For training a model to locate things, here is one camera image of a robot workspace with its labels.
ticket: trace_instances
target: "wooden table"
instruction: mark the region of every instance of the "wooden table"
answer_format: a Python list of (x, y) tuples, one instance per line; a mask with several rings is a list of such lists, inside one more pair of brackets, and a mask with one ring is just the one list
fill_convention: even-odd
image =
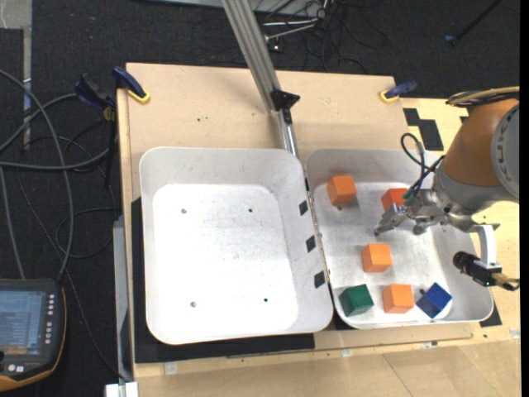
[[(139, 161), (156, 146), (281, 147), (277, 118), (265, 111), (248, 69), (128, 64), (151, 93), (140, 104), (118, 90), (122, 204), (129, 307), (133, 307), (131, 202), (141, 196)], [(399, 149), (412, 132), (403, 108), (436, 121), (445, 151), (464, 109), (439, 99), (379, 93), (393, 77), (278, 72), (301, 96), (293, 110), (299, 158), (318, 148)], [(519, 206), (498, 203), (478, 216), (499, 222), (498, 262), (519, 277)], [(313, 351), (133, 363), (141, 397), (150, 395), (521, 395), (520, 294), (493, 289), (502, 325), (449, 323), (315, 334)], [(134, 313), (130, 325), (134, 328)]]

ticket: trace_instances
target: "wooden block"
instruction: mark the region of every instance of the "wooden block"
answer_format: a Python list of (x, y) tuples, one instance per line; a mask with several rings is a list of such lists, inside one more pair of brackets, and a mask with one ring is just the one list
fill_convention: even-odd
[(384, 206), (384, 211), (386, 212), (393, 203), (397, 204), (398, 207), (404, 204), (403, 194), (407, 192), (407, 189), (389, 189), (384, 193), (382, 198), (382, 205)]
[(356, 197), (356, 184), (351, 175), (336, 175), (327, 183), (331, 204), (348, 204)]
[(385, 313), (406, 313), (415, 302), (412, 286), (409, 284), (391, 284), (382, 291)]
[(344, 289), (339, 300), (346, 316), (365, 313), (374, 305), (366, 284)]
[(417, 301), (417, 306), (430, 318), (434, 318), (452, 300), (452, 296), (436, 282)]
[(384, 272), (393, 264), (389, 244), (371, 242), (360, 254), (364, 272)]

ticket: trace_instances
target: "black carpet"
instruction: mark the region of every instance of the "black carpet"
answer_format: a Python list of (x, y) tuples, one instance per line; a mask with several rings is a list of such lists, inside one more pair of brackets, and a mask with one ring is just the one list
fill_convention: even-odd
[[(392, 75), (397, 84), (413, 80), (417, 88), (408, 97), (448, 98), (466, 90), (518, 85), (520, 0), (503, 0), (457, 45), (445, 39), (462, 32), (493, 1), (334, 0), (326, 21), (312, 31), (286, 36), (283, 53), (273, 53), (272, 60), (276, 69)], [(284, 18), (258, 14), (258, 20)], [(72, 93), (84, 73), (113, 93), (111, 70), (126, 62), (245, 65), (222, 9), (129, 0), (33, 0), (32, 22), (31, 89), (43, 103)], [(21, 31), (7, 38), (4, 32), (2, 54), (10, 50), (0, 68), (21, 76)], [(17, 93), (0, 82), (0, 142), (20, 125), (13, 121), (13, 115), (22, 116)], [(86, 160), (87, 154), (96, 155), (107, 146), (109, 128), (97, 109), (69, 100), (52, 107), (50, 117), (68, 162)], [(58, 164), (42, 117), (31, 130), (37, 141), (30, 150), (21, 152), (19, 140), (2, 159)], [(75, 212), (81, 212), (75, 217), (73, 252), (84, 258), (72, 259), (69, 277), (64, 278), (67, 345), (57, 371), (38, 388), (30, 385), (6, 396), (101, 396), (106, 384), (117, 382), (85, 323), (102, 356), (115, 367), (114, 272), (108, 239), (118, 215), (113, 209), (120, 204), (118, 166), (114, 160), (113, 193), (103, 187), (104, 162), (99, 169), (69, 175)], [(68, 238), (68, 223), (62, 224), (68, 217), (63, 175), (6, 169), (6, 176), (26, 275), (53, 277), (62, 256), (58, 244), (65, 248)], [(17, 278), (4, 218), (2, 211), (0, 275)]]

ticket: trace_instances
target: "green cube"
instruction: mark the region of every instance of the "green cube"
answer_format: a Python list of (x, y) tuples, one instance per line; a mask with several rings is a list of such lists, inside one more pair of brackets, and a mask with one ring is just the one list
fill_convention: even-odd
[(366, 284), (344, 289), (339, 300), (346, 316), (365, 313), (374, 305)]

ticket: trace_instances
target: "aluminum rod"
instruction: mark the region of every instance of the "aluminum rod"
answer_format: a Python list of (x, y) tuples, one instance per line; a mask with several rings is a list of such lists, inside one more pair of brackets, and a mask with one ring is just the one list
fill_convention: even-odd
[[(281, 85), (265, 44), (265, 36), (255, 19), (250, 3), (248, 0), (221, 1), (266, 109), (269, 112), (278, 112), (271, 93), (281, 90)], [(278, 121), (284, 148), (298, 157), (292, 125), (287, 125), (282, 111), (278, 112)]]

